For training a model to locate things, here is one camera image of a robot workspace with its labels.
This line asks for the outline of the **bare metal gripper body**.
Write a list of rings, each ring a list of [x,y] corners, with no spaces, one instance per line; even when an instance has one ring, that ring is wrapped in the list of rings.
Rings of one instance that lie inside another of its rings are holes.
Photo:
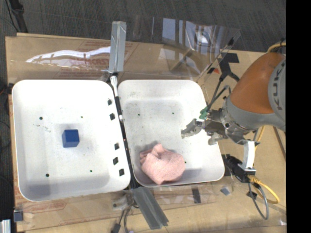
[[[239,125],[230,113],[223,109],[208,112],[204,129],[210,137],[218,133],[223,139],[231,139],[234,143],[244,143],[244,136],[250,133],[249,129]]]

